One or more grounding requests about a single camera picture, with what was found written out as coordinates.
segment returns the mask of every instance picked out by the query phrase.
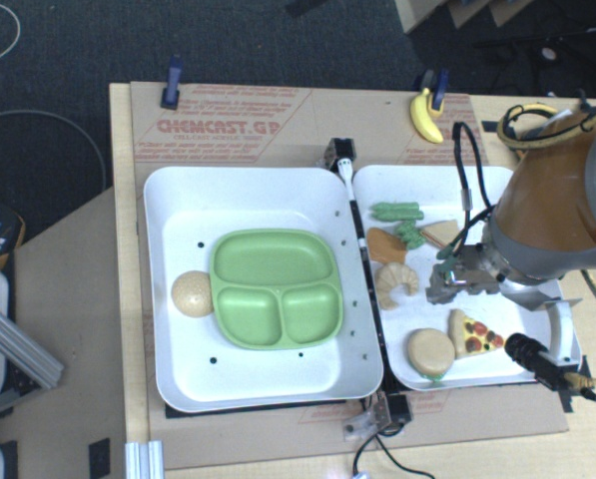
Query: dark floor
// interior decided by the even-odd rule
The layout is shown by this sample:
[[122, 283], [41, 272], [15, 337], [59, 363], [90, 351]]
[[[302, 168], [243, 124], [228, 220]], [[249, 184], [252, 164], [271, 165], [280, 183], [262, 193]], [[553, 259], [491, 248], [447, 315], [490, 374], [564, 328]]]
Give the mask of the dark floor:
[[[108, 86], [164, 80], [172, 53], [185, 61], [183, 82], [411, 90], [424, 69], [444, 67], [451, 92], [596, 97], [596, 34], [556, 43], [561, 61], [548, 66], [535, 61], [539, 42], [475, 47], [596, 27], [596, 0], [536, 0], [499, 28], [484, 10], [459, 30], [442, 7], [408, 35], [393, 0], [329, 0], [292, 16], [296, 1], [0, 0], [22, 23], [0, 59], [0, 112], [50, 112], [82, 127], [109, 186]], [[0, 51], [14, 34], [0, 9]], [[73, 127], [0, 118], [0, 201], [24, 217], [28, 238], [100, 190], [98, 160]]]

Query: yellow banana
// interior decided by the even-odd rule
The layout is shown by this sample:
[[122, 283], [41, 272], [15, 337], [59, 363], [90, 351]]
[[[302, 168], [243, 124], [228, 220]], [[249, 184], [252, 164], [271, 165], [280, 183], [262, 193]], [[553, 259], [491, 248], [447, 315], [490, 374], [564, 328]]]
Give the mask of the yellow banana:
[[[410, 117], [415, 129], [424, 139], [433, 144], [441, 144], [444, 142], [444, 138], [437, 125], [431, 119], [431, 109], [429, 108], [431, 96], [430, 89], [428, 88], [424, 88], [415, 96], [410, 102]], [[438, 117], [442, 110], [443, 102], [439, 112], [432, 112], [433, 117]]]

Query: blue clip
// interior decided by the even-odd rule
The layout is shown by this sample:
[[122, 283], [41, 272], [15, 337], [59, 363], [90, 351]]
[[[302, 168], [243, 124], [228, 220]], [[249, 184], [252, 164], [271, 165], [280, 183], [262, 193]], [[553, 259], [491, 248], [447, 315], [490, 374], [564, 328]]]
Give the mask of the blue clip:
[[169, 74], [167, 76], [167, 87], [162, 91], [160, 106], [168, 110], [178, 110], [178, 99], [180, 91], [180, 77], [182, 75], [182, 59], [180, 55], [172, 55], [169, 61]]
[[435, 111], [439, 111], [441, 104], [444, 101], [444, 95], [446, 94], [446, 88], [448, 87], [448, 70], [440, 69], [437, 74], [437, 84], [433, 91], [433, 98], [431, 101], [431, 108]]

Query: green plate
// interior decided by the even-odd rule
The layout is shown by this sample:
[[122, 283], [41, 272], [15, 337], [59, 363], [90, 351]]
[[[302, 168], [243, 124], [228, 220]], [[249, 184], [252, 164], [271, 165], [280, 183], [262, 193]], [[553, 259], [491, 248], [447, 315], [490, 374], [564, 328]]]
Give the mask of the green plate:
[[225, 235], [212, 250], [210, 276], [220, 329], [239, 346], [314, 346], [339, 331], [337, 264], [313, 233], [264, 229]]

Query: table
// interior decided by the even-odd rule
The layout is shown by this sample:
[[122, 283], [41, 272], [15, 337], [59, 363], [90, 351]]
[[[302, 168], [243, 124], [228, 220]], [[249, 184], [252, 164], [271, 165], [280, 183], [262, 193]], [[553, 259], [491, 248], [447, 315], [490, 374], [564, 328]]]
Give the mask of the table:
[[[336, 94], [335, 91], [327, 92], [327, 100], [334, 101]], [[349, 92], [339, 94], [348, 96]], [[136, 233], [131, 88], [127, 84], [113, 84], [110, 95], [126, 436], [129, 442], [147, 442], [151, 436], [143, 347], [139, 243]], [[374, 95], [370, 91], [353, 92], [353, 104], [360, 108], [370, 103]], [[407, 95], [392, 96], [394, 101], [400, 103]], [[526, 98], [475, 96], [470, 101], [479, 123], [497, 121], [514, 104], [532, 102]], [[548, 103], [566, 108], [576, 102], [552, 100]], [[395, 107], [393, 105], [393, 112], [400, 112]], [[514, 165], [514, 157], [492, 134], [483, 134], [482, 138], [491, 164], [507, 167]], [[590, 370], [596, 375], [596, 303], [577, 273], [567, 275], [562, 287], [569, 297], [584, 298], [574, 309], [575, 326], [582, 349], [588, 355]], [[406, 466], [428, 470], [438, 478], [483, 478], [489, 477], [491, 473], [501, 477], [596, 477], [596, 403], [576, 401], [574, 409], [575, 412], [568, 416], [570, 431], [566, 433], [406, 448], [395, 450], [393, 454]], [[167, 477], [349, 477], [351, 461], [352, 454], [340, 454], [168, 471]], [[373, 479], [396, 477], [398, 473], [380, 451], [366, 452], [362, 456], [360, 469], [369, 471]]]

